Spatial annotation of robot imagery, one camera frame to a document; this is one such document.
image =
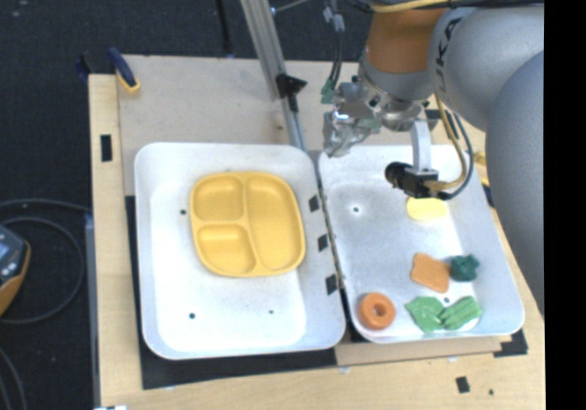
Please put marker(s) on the orange doughnut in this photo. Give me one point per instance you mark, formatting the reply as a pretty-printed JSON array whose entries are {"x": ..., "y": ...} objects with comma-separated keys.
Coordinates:
[{"x": 366, "y": 312}]

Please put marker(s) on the green lettuce leaf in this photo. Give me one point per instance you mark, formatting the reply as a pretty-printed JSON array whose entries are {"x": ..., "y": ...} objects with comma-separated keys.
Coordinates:
[{"x": 423, "y": 313}]

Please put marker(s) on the green pea pod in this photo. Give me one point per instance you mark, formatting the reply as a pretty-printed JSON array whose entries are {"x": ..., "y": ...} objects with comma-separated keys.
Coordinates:
[{"x": 462, "y": 312}]

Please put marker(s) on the thin black and white rod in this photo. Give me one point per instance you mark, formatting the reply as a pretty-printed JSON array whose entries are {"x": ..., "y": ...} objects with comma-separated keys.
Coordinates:
[{"x": 330, "y": 234}]

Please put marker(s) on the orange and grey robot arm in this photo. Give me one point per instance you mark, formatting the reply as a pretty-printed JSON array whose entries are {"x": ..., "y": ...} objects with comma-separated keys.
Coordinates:
[{"x": 485, "y": 60}]

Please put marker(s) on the black cylinder on white bracket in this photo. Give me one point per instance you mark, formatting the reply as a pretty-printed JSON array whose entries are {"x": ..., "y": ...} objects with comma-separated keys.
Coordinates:
[{"x": 412, "y": 179}]

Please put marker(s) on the dark green broccoli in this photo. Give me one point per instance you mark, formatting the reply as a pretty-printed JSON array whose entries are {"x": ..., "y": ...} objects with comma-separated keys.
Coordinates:
[{"x": 464, "y": 267}]

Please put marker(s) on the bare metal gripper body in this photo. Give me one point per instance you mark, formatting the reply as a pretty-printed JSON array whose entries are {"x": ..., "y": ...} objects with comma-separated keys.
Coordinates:
[{"x": 366, "y": 106}]

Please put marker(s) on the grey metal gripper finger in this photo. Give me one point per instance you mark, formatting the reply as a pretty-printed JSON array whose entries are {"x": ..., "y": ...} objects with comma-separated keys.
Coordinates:
[
  {"x": 333, "y": 136},
  {"x": 354, "y": 132}
]

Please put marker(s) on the flat brown board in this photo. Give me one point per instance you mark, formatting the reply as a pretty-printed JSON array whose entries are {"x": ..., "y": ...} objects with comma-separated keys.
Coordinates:
[{"x": 206, "y": 101}]

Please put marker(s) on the yellow divided plate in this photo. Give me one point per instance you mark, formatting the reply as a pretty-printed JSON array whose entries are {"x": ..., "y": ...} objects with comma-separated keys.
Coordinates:
[{"x": 270, "y": 220}]

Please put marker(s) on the white plastic tray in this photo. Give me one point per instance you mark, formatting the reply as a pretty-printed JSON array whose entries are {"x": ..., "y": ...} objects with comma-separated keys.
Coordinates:
[
  {"x": 380, "y": 243},
  {"x": 229, "y": 312}
]

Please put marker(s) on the orange bread slice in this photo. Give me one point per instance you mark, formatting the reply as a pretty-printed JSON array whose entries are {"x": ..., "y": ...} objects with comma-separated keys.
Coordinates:
[{"x": 430, "y": 272}]

